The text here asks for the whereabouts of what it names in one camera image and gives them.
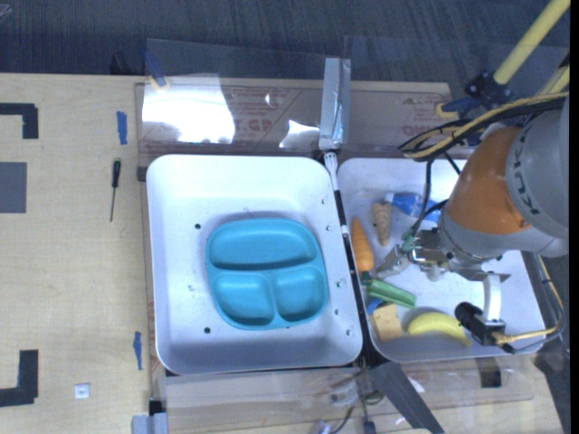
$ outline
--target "toy banana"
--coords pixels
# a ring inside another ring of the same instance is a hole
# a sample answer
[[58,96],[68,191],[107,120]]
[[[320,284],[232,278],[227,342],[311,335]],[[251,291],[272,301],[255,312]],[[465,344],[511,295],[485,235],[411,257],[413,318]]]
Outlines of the toy banana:
[[406,327],[409,335],[423,335],[424,333],[442,333],[448,337],[462,341],[466,346],[472,344],[465,335],[464,328],[453,316],[442,312],[426,312],[418,315]]

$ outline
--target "blue bottle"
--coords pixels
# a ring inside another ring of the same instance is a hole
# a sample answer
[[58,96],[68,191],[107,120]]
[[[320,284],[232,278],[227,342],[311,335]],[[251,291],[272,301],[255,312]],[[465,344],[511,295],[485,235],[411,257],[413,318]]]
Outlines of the blue bottle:
[[[388,192],[386,193],[384,199],[386,200],[387,203],[390,203],[392,206],[397,207],[406,215],[410,215],[411,217],[415,218],[417,218],[420,215],[423,201],[423,198],[420,194],[409,192],[400,192],[400,193]],[[435,204],[436,204],[435,201],[429,199],[426,204],[426,209],[429,209]],[[441,211],[436,210],[429,213],[426,217],[424,217],[424,219],[426,221],[437,222],[440,215]]]

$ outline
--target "gray square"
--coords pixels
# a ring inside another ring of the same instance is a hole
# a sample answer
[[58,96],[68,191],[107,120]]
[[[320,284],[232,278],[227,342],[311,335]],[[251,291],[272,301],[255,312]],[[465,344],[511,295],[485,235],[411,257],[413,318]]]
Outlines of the gray square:
[[0,213],[26,213],[26,163],[0,163]]

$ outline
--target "toy sink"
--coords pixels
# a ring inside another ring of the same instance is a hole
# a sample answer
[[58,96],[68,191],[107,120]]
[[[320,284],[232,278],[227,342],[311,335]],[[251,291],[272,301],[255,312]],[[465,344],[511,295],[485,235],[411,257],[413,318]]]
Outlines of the toy sink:
[[180,374],[340,366],[362,332],[327,170],[161,156],[147,170],[157,354]]

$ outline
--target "carrot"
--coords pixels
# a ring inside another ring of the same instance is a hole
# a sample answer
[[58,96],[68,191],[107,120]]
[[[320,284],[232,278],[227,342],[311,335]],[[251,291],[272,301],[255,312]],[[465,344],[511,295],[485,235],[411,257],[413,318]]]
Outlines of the carrot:
[[354,261],[358,271],[365,272],[374,268],[374,254],[364,233],[362,224],[355,217],[352,220],[352,249],[354,250]]

